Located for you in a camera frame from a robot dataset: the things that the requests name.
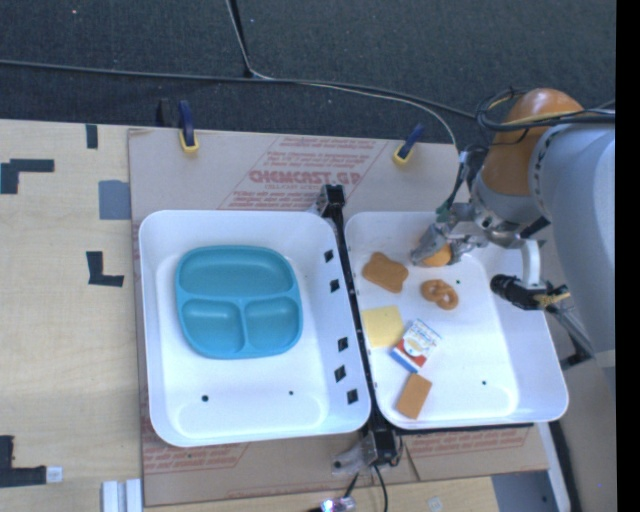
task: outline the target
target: black joint mechanism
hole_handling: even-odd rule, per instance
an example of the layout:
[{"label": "black joint mechanism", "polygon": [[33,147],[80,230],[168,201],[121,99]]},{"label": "black joint mechanism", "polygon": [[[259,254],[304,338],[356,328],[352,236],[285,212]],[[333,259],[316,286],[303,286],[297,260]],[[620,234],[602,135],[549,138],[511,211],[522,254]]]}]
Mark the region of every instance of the black joint mechanism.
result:
[{"label": "black joint mechanism", "polygon": [[524,310],[546,309],[569,297],[565,285],[554,288],[547,283],[545,288],[526,288],[517,277],[504,274],[493,276],[490,286],[496,295]]}]

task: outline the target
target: brown pretzel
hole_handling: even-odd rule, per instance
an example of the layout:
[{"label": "brown pretzel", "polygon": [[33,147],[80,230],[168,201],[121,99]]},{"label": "brown pretzel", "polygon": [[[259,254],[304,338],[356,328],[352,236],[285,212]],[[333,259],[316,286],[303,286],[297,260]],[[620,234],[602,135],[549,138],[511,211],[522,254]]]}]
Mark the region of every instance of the brown pretzel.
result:
[{"label": "brown pretzel", "polygon": [[420,287],[422,296],[430,302],[435,302],[442,309],[453,309],[458,305],[458,294],[453,287],[442,279],[430,279]]}]

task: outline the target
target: white tray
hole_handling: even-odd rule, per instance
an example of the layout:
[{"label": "white tray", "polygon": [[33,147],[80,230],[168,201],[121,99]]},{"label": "white tray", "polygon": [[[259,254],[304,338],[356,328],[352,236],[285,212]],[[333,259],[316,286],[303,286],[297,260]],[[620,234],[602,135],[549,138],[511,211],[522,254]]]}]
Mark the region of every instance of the white tray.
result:
[{"label": "white tray", "polygon": [[[371,400],[331,226],[305,212],[160,211],[139,232],[151,422],[176,446],[353,432]],[[182,333],[174,277],[211,245],[282,254],[300,287],[303,331],[287,352],[239,360],[196,353]]]},{"label": "white tray", "polygon": [[[398,306],[405,330],[420,318],[443,341],[420,374],[433,387],[416,420],[395,405],[409,375],[389,355],[372,348],[365,332],[376,398],[382,414],[397,427],[440,429],[552,421],[568,405],[568,395],[544,314],[523,311],[489,288],[495,274],[521,275],[520,252],[497,246],[477,249],[446,267],[413,266],[409,251],[433,213],[359,213],[345,233],[360,312]],[[382,252],[409,270],[399,294],[364,279],[362,268]],[[420,295],[420,284],[443,279],[455,286],[460,302],[445,311]]]}]

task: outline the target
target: dark background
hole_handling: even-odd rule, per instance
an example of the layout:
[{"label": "dark background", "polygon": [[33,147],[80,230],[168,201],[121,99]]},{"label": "dark background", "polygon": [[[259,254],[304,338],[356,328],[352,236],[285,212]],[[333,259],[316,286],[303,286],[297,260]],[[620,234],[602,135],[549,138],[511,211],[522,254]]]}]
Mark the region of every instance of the dark background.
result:
[{"label": "dark background", "polygon": [[[254,71],[424,98],[459,149],[489,140],[475,109],[512,86],[554,87],[585,107],[615,108],[614,0],[233,5]],[[451,142],[434,116],[414,106],[327,88],[24,65],[243,78],[247,67],[225,0],[3,0],[0,60],[4,119],[152,126],[158,101],[168,98],[188,100],[202,129],[396,139],[421,122],[424,141]]]}]

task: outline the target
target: yellow sponge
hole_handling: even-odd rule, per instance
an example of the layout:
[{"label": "yellow sponge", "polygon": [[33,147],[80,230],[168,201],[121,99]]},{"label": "yellow sponge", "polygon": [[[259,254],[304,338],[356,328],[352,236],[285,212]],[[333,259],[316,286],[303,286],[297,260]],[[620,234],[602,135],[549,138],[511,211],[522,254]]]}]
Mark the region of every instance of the yellow sponge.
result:
[{"label": "yellow sponge", "polygon": [[395,345],[405,330],[397,306],[362,311],[362,323],[371,348]]}]

